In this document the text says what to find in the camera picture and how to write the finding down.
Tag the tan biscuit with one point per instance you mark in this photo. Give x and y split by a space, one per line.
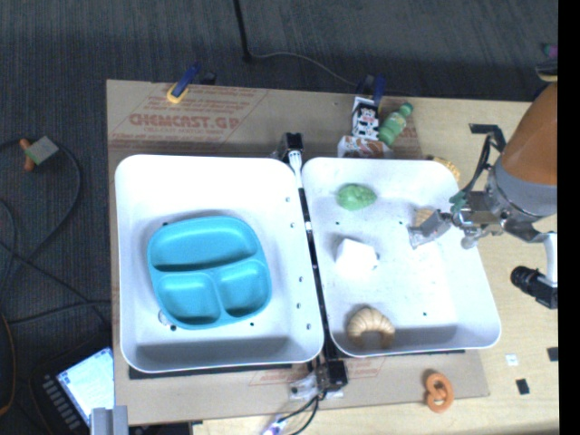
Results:
422 215

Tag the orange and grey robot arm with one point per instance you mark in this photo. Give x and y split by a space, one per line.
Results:
532 152

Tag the tan croissant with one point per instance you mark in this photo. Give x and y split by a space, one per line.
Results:
369 322

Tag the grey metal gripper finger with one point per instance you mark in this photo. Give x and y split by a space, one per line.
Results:
419 236
438 221

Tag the brown and white carton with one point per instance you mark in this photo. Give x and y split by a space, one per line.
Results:
362 147

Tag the blue divided plate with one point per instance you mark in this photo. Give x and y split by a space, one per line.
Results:
204 243

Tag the thin black and white rod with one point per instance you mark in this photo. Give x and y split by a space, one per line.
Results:
312 247

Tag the orange pretzel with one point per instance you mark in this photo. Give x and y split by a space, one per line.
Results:
438 392

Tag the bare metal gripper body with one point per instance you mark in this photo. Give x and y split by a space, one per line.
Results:
481 215

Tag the brown cardboard board red print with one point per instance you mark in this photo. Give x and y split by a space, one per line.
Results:
190 120

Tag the black cylinder on white bracket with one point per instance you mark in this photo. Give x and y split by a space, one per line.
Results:
537 283

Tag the white wedge block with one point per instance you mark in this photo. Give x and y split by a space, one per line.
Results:
355 256

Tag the green bottle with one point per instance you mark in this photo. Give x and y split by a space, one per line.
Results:
393 125

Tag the green grapes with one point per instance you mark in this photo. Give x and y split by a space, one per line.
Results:
357 196

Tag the cow print milk carton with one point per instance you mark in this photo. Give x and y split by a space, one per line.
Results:
366 120

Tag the yellow corn cob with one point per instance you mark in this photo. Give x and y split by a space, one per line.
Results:
448 167

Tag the white plastic tray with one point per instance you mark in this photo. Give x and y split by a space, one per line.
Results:
204 184
417 288

